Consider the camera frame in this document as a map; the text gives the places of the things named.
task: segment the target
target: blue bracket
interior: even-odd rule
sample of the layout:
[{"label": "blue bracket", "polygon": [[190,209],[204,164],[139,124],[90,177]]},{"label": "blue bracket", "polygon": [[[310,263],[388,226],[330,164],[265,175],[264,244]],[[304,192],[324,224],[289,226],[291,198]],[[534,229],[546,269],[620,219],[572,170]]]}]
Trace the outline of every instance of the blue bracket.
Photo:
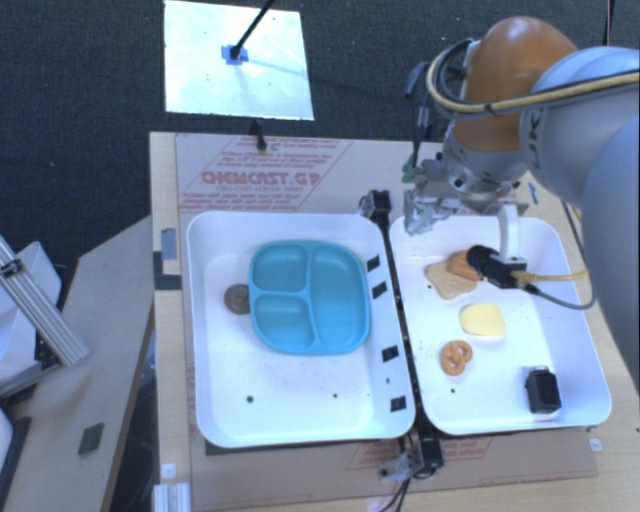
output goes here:
[{"label": "blue bracket", "polygon": [[229,64],[230,66],[242,66],[243,62],[249,61],[249,54],[247,53],[247,50],[245,50],[244,48],[240,48],[240,54],[238,55],[237,59],[232,59],[231,48],[233,48],[232,44],[223,46],[220,49],[222,58],[225,60],[227,64]]}]

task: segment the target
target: brown round object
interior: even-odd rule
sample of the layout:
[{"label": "brown round object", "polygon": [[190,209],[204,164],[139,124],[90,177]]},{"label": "brown round object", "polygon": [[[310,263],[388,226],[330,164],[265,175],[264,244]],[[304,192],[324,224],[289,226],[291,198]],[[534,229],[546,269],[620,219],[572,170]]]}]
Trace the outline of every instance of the brown round object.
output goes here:
[{"label": "brown round object", "polygon": [[[496,23],[470,59],[462,98],[493,102],[524,96],[538,78],[577,51],[562,32],[544,21],[517,16]],[[520,114],[456,121],[453,134],[475,151],[513,151],[520,147]]]},{"label": "brown round object", "polygon": [[249,287],[246,284],[234,284],[224,293],[224,305],[236,315],[249,312]]},{"label": "brown round object", "polygon": [[451,341],[440,352],[440,366],[447,375],[460,375],[472,357],[473,349],[466,341]]}]

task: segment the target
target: blue divided plate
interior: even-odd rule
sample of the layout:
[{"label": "blue divided plate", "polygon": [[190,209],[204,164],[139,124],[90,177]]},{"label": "blue divided plate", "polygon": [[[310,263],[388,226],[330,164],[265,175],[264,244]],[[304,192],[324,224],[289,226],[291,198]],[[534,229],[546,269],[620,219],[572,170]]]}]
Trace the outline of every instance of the blue divided plate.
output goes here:
[{"label": "blue divided plate", "polygon": [[249,301],[258,337],[281,352],[344,354],[369,334],[362,265],[339,245],[315,241],[263,245],[251,260]]}]

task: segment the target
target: pretzel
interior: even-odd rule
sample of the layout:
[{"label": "pretzel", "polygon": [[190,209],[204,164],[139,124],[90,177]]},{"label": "pretzel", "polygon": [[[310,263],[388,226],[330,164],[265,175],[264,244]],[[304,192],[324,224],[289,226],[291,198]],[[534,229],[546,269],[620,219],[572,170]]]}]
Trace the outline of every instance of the pretzel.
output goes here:
[{"label": "pretzel", "polygon": [[473,349],[466,341],[451,341],[440,352],[440,365],[444,373],[456,376],[464,371],[465,365],[472,357]]}]

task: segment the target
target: yellow cheese slice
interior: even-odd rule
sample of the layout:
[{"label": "yellow cheese slice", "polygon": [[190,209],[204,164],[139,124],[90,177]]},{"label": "yellow cheese slice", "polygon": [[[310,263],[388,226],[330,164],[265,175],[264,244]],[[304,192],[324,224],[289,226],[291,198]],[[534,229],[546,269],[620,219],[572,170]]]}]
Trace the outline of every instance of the yellow cheese slice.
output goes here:
[{"label": "yellow cheese slice", "polygon": [[502,336],[505,332],[502,312],[490,302],[464,308],[460,313],[460,326],[464,332],[478,336]]}]

